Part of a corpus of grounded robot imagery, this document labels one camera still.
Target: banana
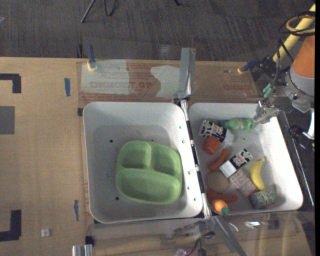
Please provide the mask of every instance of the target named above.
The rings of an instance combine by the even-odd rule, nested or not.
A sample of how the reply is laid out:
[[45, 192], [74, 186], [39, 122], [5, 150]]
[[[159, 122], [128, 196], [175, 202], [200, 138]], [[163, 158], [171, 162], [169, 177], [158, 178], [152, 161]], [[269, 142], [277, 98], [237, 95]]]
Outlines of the banana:
[[261, 167], [265, 161], [266, 159], [263, 157], [260, 161], [256, 161], [251, 165], [251, 180], [260, 191], [265, 189], [264, 181], [261, 178]]

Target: green can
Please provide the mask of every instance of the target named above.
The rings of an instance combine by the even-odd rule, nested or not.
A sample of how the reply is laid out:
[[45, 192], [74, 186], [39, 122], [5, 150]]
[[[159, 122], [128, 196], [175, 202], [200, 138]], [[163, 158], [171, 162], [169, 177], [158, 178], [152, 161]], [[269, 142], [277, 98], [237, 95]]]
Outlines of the green can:
[[269, 190], [263, 190], [250, 195], [250, 203], [253, 208], [261, 209], [273, 204], [276, 201], [276, 194]]

